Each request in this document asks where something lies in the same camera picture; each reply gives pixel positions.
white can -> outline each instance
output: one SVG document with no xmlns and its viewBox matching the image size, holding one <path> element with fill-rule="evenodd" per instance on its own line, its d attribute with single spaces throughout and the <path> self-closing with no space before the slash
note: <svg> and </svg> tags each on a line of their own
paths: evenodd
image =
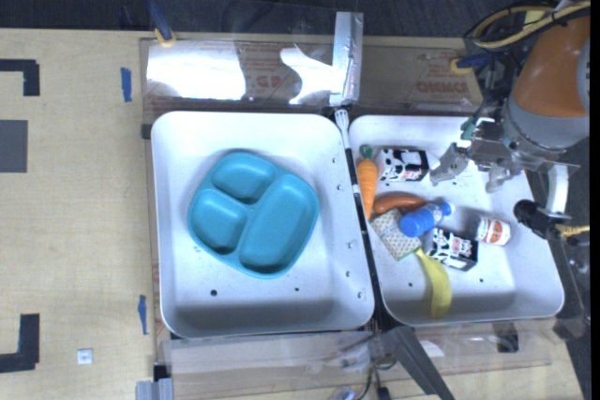
<svg viewBox="0 0 600 400">
<path fill-rule="evenodd" d="M 497 218 L 480 216 L 474 225 L 473 239 L 477 242 L 505 245 L 510 240 L 510 225 L 507 222 Z"/>
</svg>

blue plate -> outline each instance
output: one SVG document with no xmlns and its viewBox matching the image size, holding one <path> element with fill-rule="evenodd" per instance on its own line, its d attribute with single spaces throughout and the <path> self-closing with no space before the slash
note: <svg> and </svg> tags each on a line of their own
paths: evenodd
<svg viewBox="0 0 600 400">
<path fill-rule="evenodd" d="M 208 172 L 187 211 L 194 241 L 260 278 L 285 274 L 302 254 L 321 205 L 304 180 L 261 156 L 234 152 Z"/>
</svg>

wooden table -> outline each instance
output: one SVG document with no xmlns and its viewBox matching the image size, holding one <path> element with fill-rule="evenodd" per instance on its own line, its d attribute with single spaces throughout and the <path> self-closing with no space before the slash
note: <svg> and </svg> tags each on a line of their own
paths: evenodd
<svg viewBox="0 0 600 400">
<path fill-rule="evenodd" d="M 40 317 L 39 362 L 1 374 L 0 397 L 134 398 L 156 358 L 140 135 L 140 39 L 148 33 L 0 32 L 0 58 L 35 59 L 41 78 L 40 96 L 24 96 L 23 75 L 0 72 L 0 119 L 28 123 L 27 172 L 0 173 L 0 352 L 17 351 L 21 314 Z M 131 71 L 130 102 L 121 67 Z M 93 350 L 92 363 L 78 364 L 83 348 Z M 564 344 L 547 348 L 550 365 L 444 379 L 463 399 L 581 398 Z M 390 386 L 397 397 L 421 392 L 412 380 Z M 326 398 L 331 391 L 263 398 Z"/>
</svg>

sausage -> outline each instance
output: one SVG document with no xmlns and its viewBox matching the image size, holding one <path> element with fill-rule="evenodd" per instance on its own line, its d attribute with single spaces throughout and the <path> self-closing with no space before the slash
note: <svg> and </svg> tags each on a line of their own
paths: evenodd
<svg viewBox="0 0 600 400">
<path fill-rule="evenodd" d="M 386 195 L 375 199 L 373 203 L 373 214 L 381 215 L 394 208 L 415 210 L 427 202 L 420 197 L 409 194 Z"/>
</svg>

black square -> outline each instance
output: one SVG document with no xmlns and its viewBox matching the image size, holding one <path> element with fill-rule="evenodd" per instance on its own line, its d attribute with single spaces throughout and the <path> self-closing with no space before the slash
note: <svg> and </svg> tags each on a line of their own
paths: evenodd
<svg viewBox="0 0 600 400">
<path fill-rule="evenodd" d="M 0 172 L 27 172 L 26 120 L 0 120 Z"/>
</svg>

